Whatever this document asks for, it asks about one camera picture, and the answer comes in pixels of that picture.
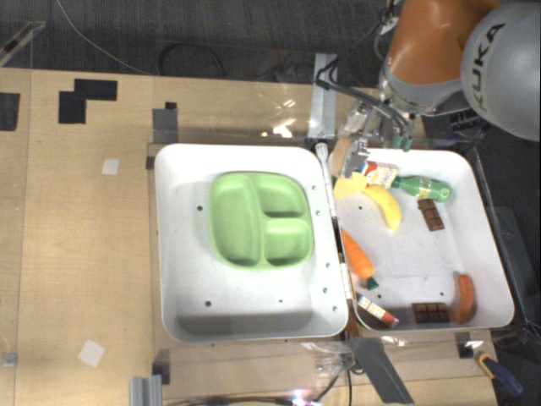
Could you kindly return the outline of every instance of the yellow banana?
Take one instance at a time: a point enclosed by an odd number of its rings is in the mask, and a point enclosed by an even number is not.
[[[402,219],[402,212],[392,194],[381,185],[369,185],[363,189],[363,192],[380,205],[387,226],[393,231],[397,230]]]
[[[345,199],[350,195],[360,193],[367,185],[366,176],[353,172],[352,178],[338,178],[333,190],[336,200]]]

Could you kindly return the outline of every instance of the wooden table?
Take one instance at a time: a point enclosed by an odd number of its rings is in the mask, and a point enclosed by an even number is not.
[[[88,101],[85,125],[59,124],[58,92],[75,78],[117,80],[118,98]],[[152,109],[176,102],[180,128],[201,134],[271,134],[285,119],[302,134],[312,87],[0,69],[0,91],[21,95],[17,130],[0,132],[0,352],[19,359],[0,368],[0,404],[127,405],[129,379],[148,377],[154,359]],[[337,124],[350,106],[337,98]],[[117,174],[102,174],[106,159]],[[488,332],[475,336],[494,354]],[[87,339],[105,348],[96,367],[78,359]],[[448,341],[391,354],[417,404],[495,404],[489,379]],[[381,404],[366,376],[354,384],[353,404]],[[325,404],[347,404],[338,385]]]

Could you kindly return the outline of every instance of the carrot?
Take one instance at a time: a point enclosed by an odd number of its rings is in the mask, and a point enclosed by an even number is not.
[[[453,311],[453,319],[457,323],[465,323],[470,321],[475,313],[473,283],[468,275],[462,274],[458,276],[458,291],[460,292],[460,298],[456,310]]]
[[[340,229],[340,233],[342,234],[342,242],[344,243],[344,251],[346,252],[349,267],[358,277],[370,279],[374,272],[374,267],[369,257],[343,229]]]

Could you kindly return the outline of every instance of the white paper piece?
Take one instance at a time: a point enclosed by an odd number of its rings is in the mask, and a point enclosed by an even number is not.
[[[94,343],[92,340],[86,340],[85,346],[83,346],[77,358],[85,364],[96,368],[100,364],[100,359],[104,352],[105,348],[98,343]]]
[[[118,159],[106,159],[105,162],[103,162],[103,170],[101,170],[101,174],[118,174],[119,163],[120,160]]]

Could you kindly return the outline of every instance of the green plate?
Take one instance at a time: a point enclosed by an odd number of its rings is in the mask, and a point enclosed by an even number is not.
[[[222,174],[210,188],[209,211],[214,250],[233,266],[291,266],[306,261],[314,251],[306,195],[287,176]]]

